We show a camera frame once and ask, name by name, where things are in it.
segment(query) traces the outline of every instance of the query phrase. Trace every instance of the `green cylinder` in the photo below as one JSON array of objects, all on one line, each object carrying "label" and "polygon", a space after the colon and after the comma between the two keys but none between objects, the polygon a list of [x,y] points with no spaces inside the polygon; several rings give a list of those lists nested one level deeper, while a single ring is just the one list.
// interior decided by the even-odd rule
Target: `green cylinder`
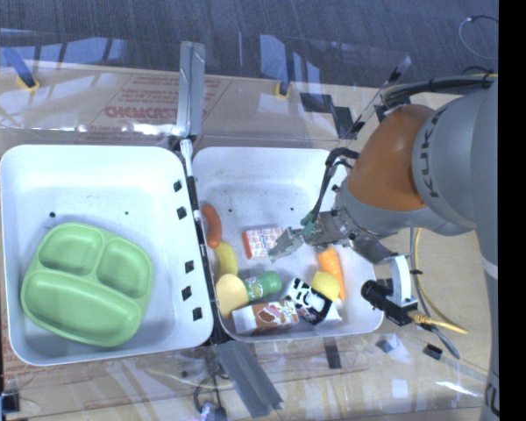
[{"label": "green cylinder", "polygon": [[243,281],[250,301],[260,299],[282,288],[281,277],[276,271],[266,271]]}]

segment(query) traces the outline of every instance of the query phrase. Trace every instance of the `yellow cable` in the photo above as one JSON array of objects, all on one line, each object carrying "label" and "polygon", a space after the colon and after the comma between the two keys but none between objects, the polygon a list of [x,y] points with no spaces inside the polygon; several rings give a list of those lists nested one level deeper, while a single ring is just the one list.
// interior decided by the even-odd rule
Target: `yellow cable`
[{"label": "yellow cable", "polygon": [[[415,236],[413,238],[413,261],[415,263],[415,269],[419,269],[419,260],[418,260],[418,245],[419,245],[419,236],[421,234],[422,228],[416,228],[415,229]],[[460,333],[468,333],[467,329],[464,329],[462,326],[458,325],[457,323],[454,323],[452,320],[450,320],[444,313],[442,313],[438,307],[430,300],[429,296],[427,295],[427,292],[424,289],[423,281],[421,280],[421,275],[416,275],[417,277],[417,285],[423,294],[423,297],[427,304],[435,311],[435,313],[441,317],[443,321],[437,321],[435,319],[429,318],[426,315],[422,314],[421,312],[417,312],[422,315],[422,319],[426,318],[425,321],[422,321],[421,323],[428,323],[431,325],[439,325],[442,327],[446,327],[448,329],[452,329],[453,331],[460,332]]]}]

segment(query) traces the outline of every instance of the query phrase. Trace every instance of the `white object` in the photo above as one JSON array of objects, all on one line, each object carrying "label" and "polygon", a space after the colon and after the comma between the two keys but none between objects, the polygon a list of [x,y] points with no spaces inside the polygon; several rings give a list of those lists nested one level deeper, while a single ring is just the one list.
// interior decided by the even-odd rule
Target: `white object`
[{"label": "white object", "polygon": [[[16,146],[1,159],[0,190],[10,343],[20,359],[36,366],[110,359],[199,346],[210,336],[214,320],[186,178],[173,153],[155,146]],[[33,253],[51,228],[70,221],[122,235],[153,261],[142,324],[121,346],[64,339],[22,310],[19,292]]]},{"label": "white object", "polygon": [[[199,204],[211,203],[222,221],[223,240],[236,252],[238,276],[242,279],[268,270],[275,270],[283,288],[296,277],[311,282],[319,269],[312,248],[302,245],[293,254],[272,263],[268,257],[247,259],[242,232],[261,226],[298,228],[300,220],[314,207],[329,152],[306,148],[271,147],[207,147],[193,159]],[[340,185],[346,172],[338,168],[331,180]],[[335,194],[327,191],[322,210],[329,210]],[[258,336],[236,332],[233,320],[221,319],[226,331],[245,342],[262,340],[304,339],[311,337],[359,334],[376,330],[383,319],[380,310],[365,301],[362,285],[375,279],[373,266],[351,248],[336,246],[345,279],[346,298],[335,302],[342,321],[316,329],[310,323],[300,323],[284,332],[264,332]],[[211,269],[217,269],[214,256]],[[273,301],[278,295],[261,301]]]}]

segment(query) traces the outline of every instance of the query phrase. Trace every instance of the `green divided plate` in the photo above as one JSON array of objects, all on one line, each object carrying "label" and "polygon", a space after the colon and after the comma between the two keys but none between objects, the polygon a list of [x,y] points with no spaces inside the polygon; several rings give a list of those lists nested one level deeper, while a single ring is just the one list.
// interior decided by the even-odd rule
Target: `green divided plate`
[{"label": "green divided plate", "polygon": [[138,245],[81,223],[55,226],[33,255],[21,289],[35,324],[94,346],[118,346],[139,329],[153,264]]}]

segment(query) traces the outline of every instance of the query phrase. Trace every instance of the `snack package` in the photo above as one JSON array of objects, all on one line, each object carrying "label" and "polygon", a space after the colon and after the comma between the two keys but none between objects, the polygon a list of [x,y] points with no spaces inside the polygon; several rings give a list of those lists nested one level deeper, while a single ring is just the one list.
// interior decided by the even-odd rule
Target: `snack package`
[{"label": "snack package", "polygon": [[289,301],[252,304],[234,310],[231,315],[236,332],[244,335],[288,329],[299,321],[296,308]]},{"label": "snack package", "polygon": [[283,228],[251,229],[242,233],[247,259],[267,257],[268,251],[276,245],[277,239],[284,232]]},{"label": "snack package", "polygon": [[295,278],[288,284],[284,299],[292,301],[298,316],[313,325],[335,325],[342,320],[335,304],[302,279]]}]

